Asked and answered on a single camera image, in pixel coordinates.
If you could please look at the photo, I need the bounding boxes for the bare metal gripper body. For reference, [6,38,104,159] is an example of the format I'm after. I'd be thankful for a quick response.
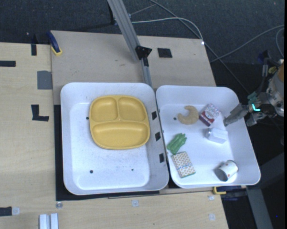
[244,89,285,127]

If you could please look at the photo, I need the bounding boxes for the red and white carton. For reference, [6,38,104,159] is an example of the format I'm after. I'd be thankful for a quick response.
[199,103,222,127]

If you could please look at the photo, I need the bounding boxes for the beige toy croissant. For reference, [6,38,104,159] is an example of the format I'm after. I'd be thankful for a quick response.
[177,105,200,125]

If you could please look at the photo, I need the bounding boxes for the white plastic tray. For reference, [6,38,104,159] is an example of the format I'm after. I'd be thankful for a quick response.
[60,82,170,196]
[155,84,262,190]

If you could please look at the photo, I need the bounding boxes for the white cup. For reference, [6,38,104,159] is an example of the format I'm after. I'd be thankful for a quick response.
[214,159,239,183]

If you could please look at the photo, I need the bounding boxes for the green toy beans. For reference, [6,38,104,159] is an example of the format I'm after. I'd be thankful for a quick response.
[166,133,188,156]

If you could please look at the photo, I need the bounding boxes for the orange patterned packet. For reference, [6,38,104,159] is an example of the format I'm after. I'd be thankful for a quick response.
[170,151,197,179]

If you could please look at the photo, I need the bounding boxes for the yellow divided plate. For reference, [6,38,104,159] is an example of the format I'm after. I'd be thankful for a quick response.
[88,94,151,151]

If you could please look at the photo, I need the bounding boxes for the pale wood board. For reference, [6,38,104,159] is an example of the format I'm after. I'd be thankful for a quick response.
[50,30,218,196]

